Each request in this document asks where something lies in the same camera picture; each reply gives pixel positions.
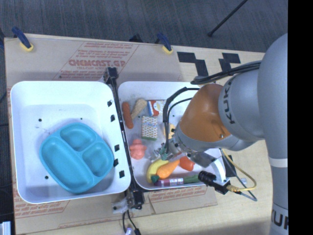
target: blue plate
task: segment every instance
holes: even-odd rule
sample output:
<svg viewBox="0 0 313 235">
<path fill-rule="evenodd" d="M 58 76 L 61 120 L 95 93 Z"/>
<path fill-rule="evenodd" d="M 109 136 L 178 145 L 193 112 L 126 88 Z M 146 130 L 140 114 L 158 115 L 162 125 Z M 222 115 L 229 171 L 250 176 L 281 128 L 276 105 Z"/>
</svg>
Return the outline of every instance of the blue plate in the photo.
<svg viewBox="0 0 313 235">
<path fill-rule="evenodd" d="M 104 140 L 82 123 L 66 125 L 40 146 L 40 160 L 53 179 L 72 193 L 98 184 L 112 169 L 114 156 Z"/>
</svg>

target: hole in bin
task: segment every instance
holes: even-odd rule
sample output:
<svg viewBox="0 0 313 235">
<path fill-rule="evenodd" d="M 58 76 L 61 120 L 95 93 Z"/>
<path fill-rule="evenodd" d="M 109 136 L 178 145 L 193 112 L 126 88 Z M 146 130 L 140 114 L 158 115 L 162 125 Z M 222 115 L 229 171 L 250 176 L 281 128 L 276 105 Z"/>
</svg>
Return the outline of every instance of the hole in bin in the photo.
<svg viewBox="0 0 313 235">
<path fill-rule="evenodd" d="M 122 178 L 122 177 L 124 177 L 125 176 L 125 173 L 124 173 L 124 171 L 122 170 L 122 171 L 120 171 L 119 172 L 119 178 Z"/>
<path fill-rule="evenodd" d="M 118 159 L 114 160 L 113 166 L 116 167 L 118 165 Z"/>
</svg>

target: dark floor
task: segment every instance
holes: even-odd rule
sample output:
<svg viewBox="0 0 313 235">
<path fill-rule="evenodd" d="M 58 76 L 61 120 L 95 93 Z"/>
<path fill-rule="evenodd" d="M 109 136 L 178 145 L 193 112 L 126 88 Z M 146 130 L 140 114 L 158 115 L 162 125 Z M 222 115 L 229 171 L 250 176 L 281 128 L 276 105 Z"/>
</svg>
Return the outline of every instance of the dark floor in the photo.
<svg viewBox="0 0 313 235">
<path fill-rule="evenodd" d="M 265 52 L 288 31 L 288 0 L 0 0 L 0 28 L 25 33 Z M 0 223 L 13 219 L 4 54 L 0 51 Z"/>
</svg>

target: table surface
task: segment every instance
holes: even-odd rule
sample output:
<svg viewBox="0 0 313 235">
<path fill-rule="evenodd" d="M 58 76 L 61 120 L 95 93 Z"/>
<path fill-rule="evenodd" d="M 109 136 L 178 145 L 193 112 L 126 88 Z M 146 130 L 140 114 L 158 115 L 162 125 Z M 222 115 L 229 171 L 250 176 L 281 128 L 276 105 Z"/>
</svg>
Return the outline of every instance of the table surface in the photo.
<svg viewBox="0 0 313 235">
<path fill-rule="evenodd" d="M 216 67 L 221 68 L 220 59 L 223 58 L 223 53 L 226 52 L 238 54 L 241 58 L 241 63 L 257 61 L 263 56 L 263 53 L 193 47 L 177 46 L 173 47 L 173 49 L 175 52 L 194 53 L 198 60 L 205 61 L 208 70 L 212 69 L 213 71 L 217 71 Z M 180 62 L 179 65 L 182 81 L 191 81 L 197 75 L 195 63 Z M 20 76 L 20 79 L 23 76 L 27 77 L 27 70 L 15 69 L 10 64 L 7 64 L 6 68 L 8 87 L 13 86 L 17 82 L 14 79 L 15 75 Z M 224 84 L 225 81 L 224 79 L 218 81 L 218 83 Z M 140 229 L 141 234 L 267 235 L 272 205 L 272 178 L 265 141 L 259 141 L 242 151 L 225 151 L 228 155 L 232 155 L 233 161 L 240 168 L 256 180 L 257 188 L 253 191 L 253 194 L 258 199 L 257 201 L 252 201 L 249 198 L 231 192 L 228 192 L 226 195 L 216 193 L 218 202 L 216 206 L 132 218 L 134 224 Z M 240 183 L 235 178 L 231 179 L 231 183 L 240 186 Z M 125 225 L 126 227 L 132 227 L 128 218 L 125 220 Z M 116 220 L 28 234 L 61 235 L 64 233 L 68 235 L 123 235 L 123 222 L 122 220 Z"/>
</svg>

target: yellow cable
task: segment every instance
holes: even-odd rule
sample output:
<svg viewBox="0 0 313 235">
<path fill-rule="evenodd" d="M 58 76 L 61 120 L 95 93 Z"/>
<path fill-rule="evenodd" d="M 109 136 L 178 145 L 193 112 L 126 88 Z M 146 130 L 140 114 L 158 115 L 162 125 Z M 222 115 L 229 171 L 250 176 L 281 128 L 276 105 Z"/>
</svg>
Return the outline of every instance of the yellow cable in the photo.
<svg viewBox="0 0 313 235">
<path fill-rule="evenodd" d="M 233 191 L 233 192 L 238 192 L 238 191 L 244 191 L 244 190 L 254 190 L 256 188 L 256 181 L 249 175 L 247 174 L 245 171 L 243 171 L 239 166 L 237 166 L 231 159 L 230 157 L 224 152 L 223 149 L 221 149 L 222 153 L 225 155 L 225 157 L 227 158 L 227 160 L 233 165 L 235 166 L 238 170 L 240 170 L 244 175 L 246 175 L 249 179 L 251 179 L 254 183 L 253 187 L 249 187 L 249 188 L 239 188 L 239 187 L 235 187 L 232 185 L 228 185 L 226 188 L 229 191 Z"/>
</svg>

